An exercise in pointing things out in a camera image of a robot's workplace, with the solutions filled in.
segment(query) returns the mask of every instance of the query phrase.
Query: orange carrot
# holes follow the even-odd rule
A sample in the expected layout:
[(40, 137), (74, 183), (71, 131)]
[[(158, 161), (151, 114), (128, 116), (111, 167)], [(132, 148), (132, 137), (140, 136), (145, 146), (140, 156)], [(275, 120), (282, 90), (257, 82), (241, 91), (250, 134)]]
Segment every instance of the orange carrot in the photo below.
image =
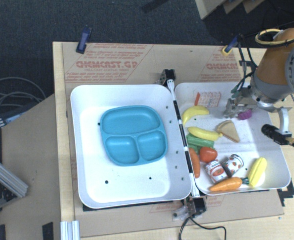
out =
[(199, 156), (196, 153), (196, 151), (193, 148), (189, 148), (189, 154), (191, 158), (192, 168), (193, 168), (193, 174), (195, 175), (195, 178), (200, 177), (200, 160)]
[(242, 185), (242, 179), (238, 177), (232, 177), (225, 179), (216, 185), (212, 186), (210, 191), (228, 191), (228, 190), (236, 190), (240, 188)]

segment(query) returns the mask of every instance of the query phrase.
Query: toy pizza slice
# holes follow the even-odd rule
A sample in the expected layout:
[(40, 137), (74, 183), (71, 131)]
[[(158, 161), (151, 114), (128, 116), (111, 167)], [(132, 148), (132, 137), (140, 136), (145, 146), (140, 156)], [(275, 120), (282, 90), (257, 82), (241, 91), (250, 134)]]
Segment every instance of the toy pizza slice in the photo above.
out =
[(217, 132), (223, 134), (226, 138), (230, 139), (235, 143), (240, 142), (238, 132), (232, 120), (227, 120), (218, 125)]

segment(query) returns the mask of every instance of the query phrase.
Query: can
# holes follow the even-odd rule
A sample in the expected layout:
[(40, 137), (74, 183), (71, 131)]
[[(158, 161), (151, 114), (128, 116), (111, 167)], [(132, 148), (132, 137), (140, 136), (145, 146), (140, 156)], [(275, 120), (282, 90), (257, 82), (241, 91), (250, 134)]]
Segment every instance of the can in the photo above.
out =
[(225, 169), (228, 177), (232, 177), (237, 171), (239, 171), (243, 167), (244, 163), (240, 156), (237, 154), (232, 154), (228, 161), (222, 164)]
[(210, 176), (214, 184), (228, 178), (228, 175), (218, 160), (214, 160), (206, 164), (205, 171)]

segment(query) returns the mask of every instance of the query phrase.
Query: blue plate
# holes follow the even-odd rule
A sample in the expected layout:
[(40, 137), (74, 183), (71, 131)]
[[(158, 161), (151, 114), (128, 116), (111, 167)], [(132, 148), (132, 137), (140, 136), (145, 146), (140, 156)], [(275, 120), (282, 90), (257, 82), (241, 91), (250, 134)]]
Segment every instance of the blue plate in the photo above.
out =
[(158, 113), (148, 106), (123, 106), (106, 111), (100, 120), (105, 151), (119, 166), (138, 166), (163, 158), (167, 136)]

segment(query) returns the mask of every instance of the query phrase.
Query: yellow banana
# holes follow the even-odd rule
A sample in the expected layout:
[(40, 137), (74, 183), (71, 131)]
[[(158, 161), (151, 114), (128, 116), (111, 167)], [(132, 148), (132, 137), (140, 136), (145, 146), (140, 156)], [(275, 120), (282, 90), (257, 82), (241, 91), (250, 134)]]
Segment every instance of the yellow banana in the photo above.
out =
[(262, 174), (266, 171), (266, 168), (267, 160), (263, 157), (258, 158), (250, 169), (248, 175), (249, 186), (255, 187), (258, 184)]
[(188, 131), (191, 135), (197, 138), (207, 140), (207, 141), (212, 141), (212, 142), (222, 137), (221, 133), (217, 133), (216, 131), (200, 129), (198, 127), (189, 127)]
[(185, 125), (191, 118), (195, 116), (205, 116), (209, 114), (209, 110), (204, 106), (192, 106), (182, 114), (182, 124)]

